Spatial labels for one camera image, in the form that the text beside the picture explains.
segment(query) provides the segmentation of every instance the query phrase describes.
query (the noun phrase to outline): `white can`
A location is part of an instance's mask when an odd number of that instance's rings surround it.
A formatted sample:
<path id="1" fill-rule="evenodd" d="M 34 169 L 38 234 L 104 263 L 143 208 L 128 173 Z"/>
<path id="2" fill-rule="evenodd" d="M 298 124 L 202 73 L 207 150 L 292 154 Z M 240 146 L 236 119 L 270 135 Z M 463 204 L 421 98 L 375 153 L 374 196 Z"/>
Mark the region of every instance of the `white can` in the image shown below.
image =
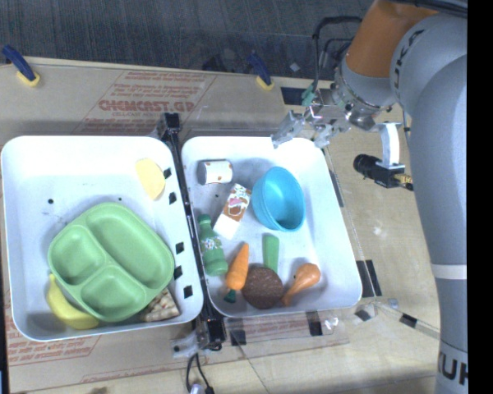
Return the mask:
<path id="1" fill-rule="evenodd" d="M 232 164 L 226 159 L 200 161 L 197 165 L 197 181 L 205 184 L 226 184 L 233 178 Z"/>

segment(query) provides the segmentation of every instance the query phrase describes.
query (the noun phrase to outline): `toy carrot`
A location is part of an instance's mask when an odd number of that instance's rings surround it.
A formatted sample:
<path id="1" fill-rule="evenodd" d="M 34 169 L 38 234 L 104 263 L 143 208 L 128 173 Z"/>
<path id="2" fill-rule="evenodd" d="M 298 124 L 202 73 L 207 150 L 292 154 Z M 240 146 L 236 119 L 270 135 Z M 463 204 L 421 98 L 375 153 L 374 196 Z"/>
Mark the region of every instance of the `toy carrot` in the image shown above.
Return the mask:
<path id="1" fill-rule="evenodd" d="M 228 268 L 225 283 L 230 292 L 224 298 L 227 302 L 234 302 L 235 291 L 240 291 L 245 286 L 248 274 L 248 258 L 249 245 L 245 242 Z"/>
<path id="2" fill-rule="evenodd" d="M 281 298 L 285 306 L 289 306 L 292 297 L 308 287 L 314 286 L 320 281 L 321 272 L 318 266 L 313 263 L 304 263 L 296 271 L 296 280 L 287 293 Z"/>

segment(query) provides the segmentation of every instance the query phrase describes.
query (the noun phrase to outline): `yellow oval object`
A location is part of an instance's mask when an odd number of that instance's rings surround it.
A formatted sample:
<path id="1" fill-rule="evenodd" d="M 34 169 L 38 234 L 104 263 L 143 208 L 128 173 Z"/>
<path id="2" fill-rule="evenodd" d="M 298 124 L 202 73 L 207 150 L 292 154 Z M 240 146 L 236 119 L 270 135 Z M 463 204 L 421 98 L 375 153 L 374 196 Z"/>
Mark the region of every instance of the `yellow oval object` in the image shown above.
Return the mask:
<path id="1" fill-rule="evenodd" d="M 166 185 L 163 170 L 149 158 L 137 161 L 136 170 L 146 194 L 152 200 L 157 199 L 163 193 Z"/>
<path id="2" fill-rule="evenodd" d="M 53 274 L 49 274 L 49 289 L 46 301 L 58 319 L 76 330 L 88 330 L 99 325 L 97 318 L 80 311 L 68 302 L 60 287 L 58 287 L 57 279 Z"/>

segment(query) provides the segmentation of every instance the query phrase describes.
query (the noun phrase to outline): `brown round object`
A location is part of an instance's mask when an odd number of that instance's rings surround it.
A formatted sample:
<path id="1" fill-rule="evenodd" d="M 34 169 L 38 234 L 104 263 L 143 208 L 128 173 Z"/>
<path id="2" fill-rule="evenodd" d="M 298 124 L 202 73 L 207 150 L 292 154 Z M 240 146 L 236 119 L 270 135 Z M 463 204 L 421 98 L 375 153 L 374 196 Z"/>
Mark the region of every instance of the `brown round object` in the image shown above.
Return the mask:
<path id="1" fill-rule="evenodd" d="M 276 305 L 283 296 L 283 283 L 271 268 L 250 267 L 241 293 L 250 305 L 258 309 L 268 309 Z"/>

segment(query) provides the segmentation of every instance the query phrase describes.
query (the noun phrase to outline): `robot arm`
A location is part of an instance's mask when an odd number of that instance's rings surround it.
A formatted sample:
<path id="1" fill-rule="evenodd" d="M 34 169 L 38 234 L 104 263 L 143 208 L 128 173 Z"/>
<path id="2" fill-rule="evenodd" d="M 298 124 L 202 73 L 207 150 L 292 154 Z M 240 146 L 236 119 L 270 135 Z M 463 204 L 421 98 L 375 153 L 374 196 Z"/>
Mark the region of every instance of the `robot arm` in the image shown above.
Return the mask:
<path id="1" fill-rule="evenodd" d="M 290 112 L 272 137 L 277 146 L 309 124 L 321 147 L 352 126 L 376 131 L 374 119 L 393 103 L 412 118 L 414 193 L 440 303 L 435 392 L 450 394 L 468 392 L 468 21 L 467 6 L 448 11 L 449 1 L 425 4 L 432 1 L 415 0 L 419 7 L 413 7 L 402 0 L 376 0 L 335 72 L 331 89 L 315 89 L 305 113 Z"/>

